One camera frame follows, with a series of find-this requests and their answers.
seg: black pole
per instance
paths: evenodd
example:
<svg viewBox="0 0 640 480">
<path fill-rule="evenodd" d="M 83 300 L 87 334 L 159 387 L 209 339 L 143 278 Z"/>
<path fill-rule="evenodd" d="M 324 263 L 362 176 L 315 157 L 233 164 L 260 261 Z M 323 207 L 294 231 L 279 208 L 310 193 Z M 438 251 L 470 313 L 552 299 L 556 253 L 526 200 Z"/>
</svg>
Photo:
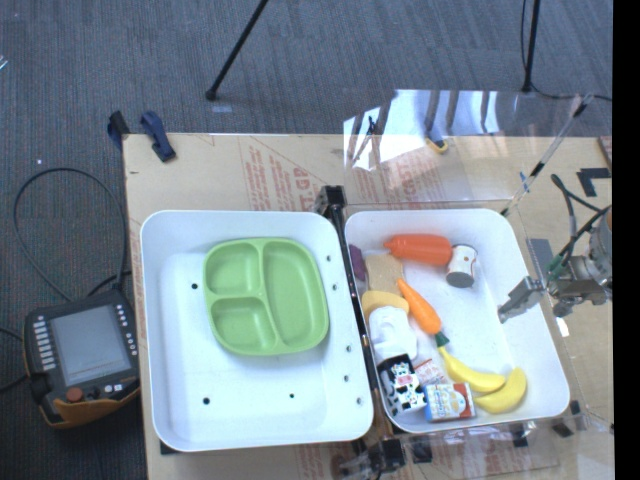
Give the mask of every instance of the black pole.
<svg viewBox="0 0 640 480">
<path fill-rule="evenodd" d="M 531 18 L 531 33 L 529 35 L 529 53 L 525 64 L 525 79 L 522 91 L 529 92 L 533 88 L 531 84 L 531 71 L 533 69 L 533 52 L 536 48 L 536 33 L 538 32 L 538 17 L 540 15 L 540 0 L 533 2 L 533 17 Z"/>
<path fill-rule="evenodd" d="M 251 33 L 251 29 L 258 21 L 258 18 L 260 17 L 260 14 L 262 14 L 262 11 L 267 5 L 268 1 L 269 0 L 260 0 L 258 7 L 256 7 L 256 10 L 253 12 L 253 16 L 251 16 L 249 23 L 247 23 L 247 26 L 245 27 L 244 31 L 242 32 L 242 35 L 240 36 L 240 39 L 238 39 L 238 42 L 233 47 L 233 51 L 231 52 L 231 55 L 229 55 L 229 58 L 225 62 L 222 68 L 222 71 L 220 71 L 220 74 L 218 75 L 218 78 L 216 78 L 216 81 L 213 83 L 211 88 L 207 91 L 206 97 L 208 100 L 213 101 L 216 99 L 218 87 L 220 87 L 220 84 L 222 83 L 225 75 L 227 74 L 227 71 L 229 71 L 231 64 L 233 64 L 233 61 L 235 60 L 236 56 L 240 52 L 240 48 L 242 48 L 242 45 L 247 40 L 247 37 L 249 37 L 249 34 Z"/>
</svg>

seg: red-orange vegetable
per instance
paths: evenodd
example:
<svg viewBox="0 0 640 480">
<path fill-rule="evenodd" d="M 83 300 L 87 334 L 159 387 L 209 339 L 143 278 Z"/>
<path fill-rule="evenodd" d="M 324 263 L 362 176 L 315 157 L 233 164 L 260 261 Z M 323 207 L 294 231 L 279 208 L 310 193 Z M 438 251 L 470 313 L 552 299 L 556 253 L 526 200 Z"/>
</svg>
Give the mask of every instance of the red-orange vegetable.
<svg viewBox="0 0 640 480">
<path fill-rule="evenodd" d="M 409 311 L 420 328 L 427 334 L 438 334 L 442 329 L 442 321 L 433 306 L 401 277 L 397 283 L 402 296 L 409 303 Z"/>
<path fill-rule="evenodd" d="M 446 265 L 451 261 L 453 248 L 444 236 L 430 234 L 394 235 L 384 243 L 396 258 L 420 261 L 430 265 Z"/>
</svg>

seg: tin can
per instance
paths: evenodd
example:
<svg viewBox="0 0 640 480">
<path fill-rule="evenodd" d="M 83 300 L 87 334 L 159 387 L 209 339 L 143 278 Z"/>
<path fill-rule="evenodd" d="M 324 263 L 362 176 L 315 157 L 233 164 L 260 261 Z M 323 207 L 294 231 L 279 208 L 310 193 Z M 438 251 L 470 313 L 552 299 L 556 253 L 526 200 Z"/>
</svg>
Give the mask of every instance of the tin can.
<svg viewBox="0 0 640 480">
<path fill-rule="evenodd" d="M 451 261 L 447 266 L 447 283 L 456 288 L 472 286 L 477 257 L 478 252 L 470 245 L 454 245 Z"/>
</svg>

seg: gray floor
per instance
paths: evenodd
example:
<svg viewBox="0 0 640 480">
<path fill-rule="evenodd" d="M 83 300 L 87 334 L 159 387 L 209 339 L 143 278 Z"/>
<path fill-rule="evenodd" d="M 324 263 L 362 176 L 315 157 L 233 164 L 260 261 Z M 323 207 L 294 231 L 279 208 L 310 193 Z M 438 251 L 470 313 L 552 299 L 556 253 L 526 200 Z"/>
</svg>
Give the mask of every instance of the gray floor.
<svg viewBox="0 0 640 480">
<path fill-rule="evenodd" d="M 29 311 L 64 302 L 13 230 L 27 179 L 81 169 L 124 204 L 121 153 L 107 134 L 117 110 L 136 133 L 147 110 L 167 132 L 342 133 L 396 89 L 519 91 L 525 81 L 534 0 L 270 0 L 207 100 L 259 1 L 0 0 L 0 326 L 20 333 Z M 540 3 L 535 89 L 594 94 L 572 132 L 611 135 L 613 0 Z M 19 232 L 72 297 L 118 268 L 112 204 L 69 172 L 22 195 Z M 4 385 L 24 366 L 6 332 L 0 350 Z M 0 393 L 0 407 L 1 478 L 146 476 L 137 402 L 67 431 L 46 426 L 27 382 Z"/>
</svg>

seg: white tray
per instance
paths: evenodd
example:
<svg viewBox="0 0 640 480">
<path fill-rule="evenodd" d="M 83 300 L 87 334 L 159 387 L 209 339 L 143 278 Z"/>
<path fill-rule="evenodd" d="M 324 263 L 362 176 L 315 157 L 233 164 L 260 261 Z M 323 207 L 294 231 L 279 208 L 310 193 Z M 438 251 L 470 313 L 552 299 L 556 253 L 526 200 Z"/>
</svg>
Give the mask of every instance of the white tray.
<svg viewBox="0 0 640 480">
<path fill-rule="evenodd" d="M 301 353 L 267 357 L 225 350 L 201 288 L 206 253 L 225 240 L 282 237 L 314 255 L 329 332 Z M 342 253 L 333 225 L 311 212 L 162 211 L 142 226 L 151 410 L 159 438 L 196 452 L 348 441 L 373 404 Z"/>
<path fill-rule="evenodd" d="M 452 245 L 467 244 L 477 250 L 475 282 L 470 288 L 449 285 L 446 267 L 403 260 L 405 278 L 438 312 L 450 339 L 447 350 L 451 354 L 472 368 L 504 375 L 519 366 L 527 376 L 528 388 L 523 403 L 503 414 L 492 415 L 476 407 L 476 417 L 446 422 L 430 423 L 423 411 L 396 418 L 387 411 L 389 418 L 407 432 L 422 433 L 562 413 L 569 403 L 569 386 L 540 305 L 504 324 L 498 319 L 498 306 L 507 302 L 509 292 L 528 275 L 509 222 L 487 209 L 401 210 L 361 211 L 345 225 L 347 242 L 364 256 L 388 253 L 383 243 L 400 233 L 438 234 Z M 365 289 L 366 285 L 359 283 L 360 295 Z M 435 361 L 441 361 L 435 343 L 433 355 Z"/>
</svg>

